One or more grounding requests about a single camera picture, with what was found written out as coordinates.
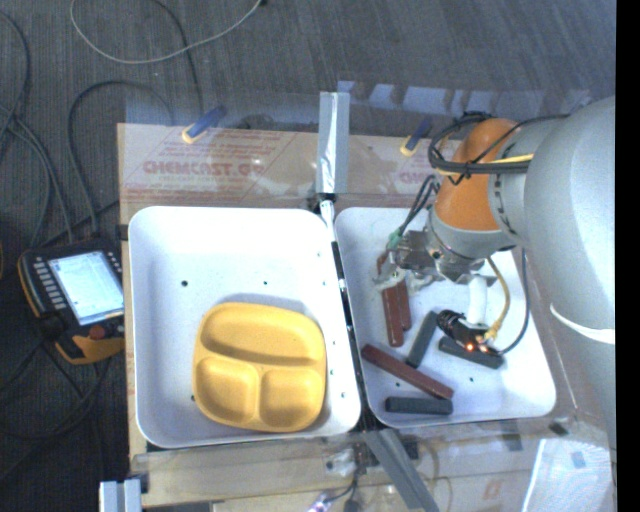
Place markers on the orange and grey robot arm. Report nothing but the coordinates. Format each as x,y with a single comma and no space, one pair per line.
565,200

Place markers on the black cylinder on white bracket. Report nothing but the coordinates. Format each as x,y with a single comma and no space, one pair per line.
462,325

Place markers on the white plastic tray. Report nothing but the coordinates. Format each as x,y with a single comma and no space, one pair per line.
500,390
235,250

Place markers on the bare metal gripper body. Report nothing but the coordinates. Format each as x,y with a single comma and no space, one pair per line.
425,255

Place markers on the long brown bar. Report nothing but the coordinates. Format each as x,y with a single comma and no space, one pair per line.
407,372

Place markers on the dark grey bar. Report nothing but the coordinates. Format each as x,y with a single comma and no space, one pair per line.
419,405
465,354
422,340

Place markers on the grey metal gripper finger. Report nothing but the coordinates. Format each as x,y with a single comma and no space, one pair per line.
389,280
419,283

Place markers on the brown cardboard board red print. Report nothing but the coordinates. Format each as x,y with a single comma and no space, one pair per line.
210,170

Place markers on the yellow divided plate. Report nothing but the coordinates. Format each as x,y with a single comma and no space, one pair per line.
260,367

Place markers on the short brown bar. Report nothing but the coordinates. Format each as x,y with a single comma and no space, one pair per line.
405,305
393,320

